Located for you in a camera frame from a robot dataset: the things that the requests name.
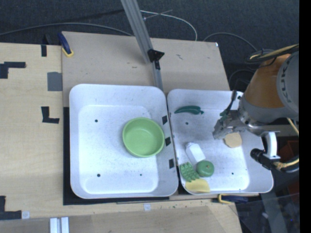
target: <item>white tray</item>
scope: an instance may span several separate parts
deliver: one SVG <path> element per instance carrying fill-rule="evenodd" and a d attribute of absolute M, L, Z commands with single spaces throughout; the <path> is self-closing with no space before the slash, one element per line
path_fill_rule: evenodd
<path fill-rule="evenodd" d="M 70 92 L 69 111 L 70 183 L 77 196 L 165 197 L 177 190 L 166 98 L 160 89 L 79 84 Z M 122 130 L 136 117 L 150 118 L 162 127 L 168 145 L 156 156 L 137 158 L 126 150 Z"/>
<path fill-rule="evenodd" d="M 260 137 L 250 132 L 241 133 L 242 146 L 229 148 L 223 140 L 214 140 L 212 132 L 219 114 L 229 105 L 230 91 L 172 90 L 168 94 L 168 108 L 178 164 L 190 162 L 185 152 L 187 142 L 198 143 L 207 160 L 215 166 L 214 174 L 204 178 L 211 189 L 209 194 L 265 193 L 273 187 L 273 177 L 250 156 L 254 148 L 263 149 Z M 174 112 L 180 107 L 197 105 L 204 113 Z M 238 108 L 238 100 L 232 109 Z M 191 194 L 202 194 L 188 191 Z"/>

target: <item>beige round object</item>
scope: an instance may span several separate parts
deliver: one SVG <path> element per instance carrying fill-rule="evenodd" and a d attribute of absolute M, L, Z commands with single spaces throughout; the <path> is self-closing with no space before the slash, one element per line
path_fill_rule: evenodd
<path fill-rule="evenodd" d="M 227 134 L 224 138 L 225 144 L 230 148 L 237 148 L 242 145 L 242 138 L 239 133 Z"/>

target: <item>metal pole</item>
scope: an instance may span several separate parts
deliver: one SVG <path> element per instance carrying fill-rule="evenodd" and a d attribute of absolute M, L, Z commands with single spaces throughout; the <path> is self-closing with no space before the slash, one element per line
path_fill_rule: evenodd
<path fill-rule="evenodd" d="M 121 3 L 129 20 L 129 23 L 132 27 L 133 33 L 136 37 L 136 40 L 138 42 L 138 45 L 140 47 L 145 62 L 149 64 L 150 62 L 152 62 L 154 83 L 156 87 L 163 90 L 160 69 L 158 65 L 156 66 L 155 61 L 150 60 L 148 55 L 148 51 L 153 50 L 153 46 L 150 37 L 148 35 L 145 22 L 143 21 L 143 18 L 141 16 L 137 0 L 121 0 Z"/>

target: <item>green bowl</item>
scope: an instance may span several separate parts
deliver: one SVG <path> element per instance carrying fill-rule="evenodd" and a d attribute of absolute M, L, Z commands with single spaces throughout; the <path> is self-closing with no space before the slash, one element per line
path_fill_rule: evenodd
<path fill-rule="evenodd" d="M 122 132 L 126 149 L 136 157 L 151 157 L 164 147 L 162 128 L 153 120 L 138 117 L 128 121 Z"/>

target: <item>dark background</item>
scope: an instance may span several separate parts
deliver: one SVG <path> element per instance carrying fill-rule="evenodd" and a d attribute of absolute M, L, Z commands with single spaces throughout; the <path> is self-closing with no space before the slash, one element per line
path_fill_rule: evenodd
<path fill-rule="evenodd" d="M 299 0 L 138 0 L 141 10 L 165 12 L 191 23 L 198 41 L 226 32 L 249 41 L 256 49 L 279 49 L 299 43 Z M 44 34 L 58 44 L 60 31 L 120 34 L 87 26 L 50 26 L 18 33 L 5 32 L 51 23 L 83 22 L 117 28 L 132 33 L 120 0 L 0 0 L 0 42 L 42 44 Z M 146 20 L 150 37 L 194 40 L 186 23 L 164 16 Z M 229 35 L 215 35 L 230 88 L 243 91 L 252 77 L 246 56 L 254 52 L 244 41 Z"/>

